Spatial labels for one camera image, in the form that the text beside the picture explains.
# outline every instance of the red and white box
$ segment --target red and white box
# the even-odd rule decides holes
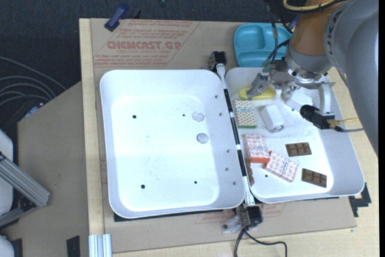
[[[260,134],[245,135],[246,152],[251,163],[267,163],[270,160],[265,137]]]
[[[277,152],[270,151],[270,160],[267,163],[265,170],[271,172],[272,174],[292,182],[297,172],[298,163],[292,161],[291,159],[279,155]]]

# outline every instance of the blue clamp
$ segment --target blue clamp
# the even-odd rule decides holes
[[[116,9],[113,17],[104,25],[104,27],[110,31],[114,31],[116,27],[119,26],[118,20],[124,18],[127,15],[129,7],[130,6],[128,4],[121,3]]]

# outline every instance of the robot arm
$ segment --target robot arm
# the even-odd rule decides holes
[[[314,88],[321,75],[336,67],[378,156],[379,0],[307,0],[304,7],[284,0],[284,6],[303,13],[284,60],[292,89]],[[272,68],[272,83],[279,84],[277,68]]]

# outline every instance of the blue plastic container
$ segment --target blue plastic container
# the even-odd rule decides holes
[[[276,25],[278,44],[291,38],[283,26]],[[274,50],[273,28],[270,23],[246,23],[234,33],[235,58],[239,67],[262,67]],[[286,46],[278,48],[276,59],[285,56]]]

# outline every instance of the white tray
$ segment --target white tray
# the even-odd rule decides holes
[[[240,89],[251,86],[262,68],[230,69],[226,75],[229,95],[232,101],[239,99]],[[323,76],[319,82],[330,82]],[[300,88],[302,94],[310,97],[313,105],[319,108],[317,90]],[[298,111],[292,110],[281,99],[277,90],[274,99],[252,100],[256,112],[257,128],[238,129],[242,152],[246,155],[244,144],[245,134],[262,134],[269,150],[288,157],[286,144],[309,143],[311,155],[292,156],[290,159],[298,163],[293,182],[288,182],[264,169],[262,163],[251,163],[253,178],[252,194],[261,202],[275,203],[292,200],[328,198],[355,195],[362,191],[365,182],[353,148],[349,134],[331,129],[318,129],[303,119]],[[279,132],[270,132],[261,116],[261,109],[266,105],[277,105],[285,121],[284,128]],[[342,119],[333,89],[331,89],[331,111],[336,119]],[[302,168],[313,170],[327,176],[327,187],[319,187],[301,180]]]
[[[112,70],[102,77],[100,93],[108,195],[116,214],[140,218],[211,211],[244,200],[216,74]]]

